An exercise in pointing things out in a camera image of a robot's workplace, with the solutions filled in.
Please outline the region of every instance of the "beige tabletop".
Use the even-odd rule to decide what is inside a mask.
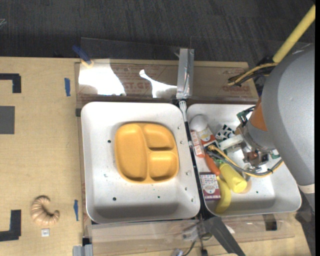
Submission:
[[[11,210],[21,210],[21,236],[19,240],[0,242],[0,256],[67,256],[72,255],[73,246],[82,243],[76,62],[79,60],[0,57],[0,73],[19,73],[22,90],[12,93],[12,82],[0,80],[0,106],[15,106],[14,134],[0,134],[0,231],[9,230]],[[70,96],[66,95],[65,78],[70,79]],[[47,227],[33,223],[30,208],[40,195],[51,199],[50,212],[60,211],[57,224]],[[300,223],[292,217],[291,225],[294,237],[243,242],[240,246],[247,255],[310,255]],[[50,236],[41,236],[44,228],[50,228]],[[226,253],[220,245],[207,249],[209,255]],[[200,250],[195,248],[189,255],[200,255]]]

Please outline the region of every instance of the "wooden board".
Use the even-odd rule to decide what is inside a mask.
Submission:
[[[75,61],[0,57],[0,73],[19,73],[22,81],[22,93],[12,93],[12,82],[0,80],[0,106],[15,106],[14,134],[0,134],[0,231],[9,229],[10,211],[21,210],[21,237],[0,242],[0,255],[72,255],[73,246],[82,243]],[[64,78],[70,79],[69,97]],[[30,216],[40,195],[51,199],[49,211],[60,211],[49,237],[41,237],[46,227]]]

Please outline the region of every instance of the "black corner marker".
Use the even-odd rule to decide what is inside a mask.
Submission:
[[[11,210],[10,229],[0,232],[0,242],[19,240],[21,236],[21,210]]]
[[[15,73],[0,73],[0,80],[12,80],[12,93],[21,93],[21,76]]]

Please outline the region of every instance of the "yellow pole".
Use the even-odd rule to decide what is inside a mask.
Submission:
[[[316,19],[316,6],[313,5],[310,10],[306,13],[300,23],[292,31],[280,49],[273,56],[272,60],[275,63],[279,63],[287,55],[287,53],[292,49],[304,32],[309,28],[309,26]]]

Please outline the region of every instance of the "gray square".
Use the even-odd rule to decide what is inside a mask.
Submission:
[[[0,134],[15,134],[14,106],[0,106]]]

